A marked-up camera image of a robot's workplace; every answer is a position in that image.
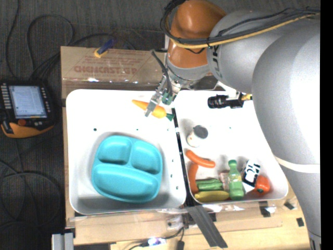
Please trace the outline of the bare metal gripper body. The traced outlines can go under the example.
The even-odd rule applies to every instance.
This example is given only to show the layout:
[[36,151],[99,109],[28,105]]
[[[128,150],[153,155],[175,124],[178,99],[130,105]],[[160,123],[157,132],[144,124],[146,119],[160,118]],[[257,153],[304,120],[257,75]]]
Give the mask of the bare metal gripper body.
[[164,73],[155,91],[157,105],[171,105],[181,88],[188,88],[193,84],[190,73]]

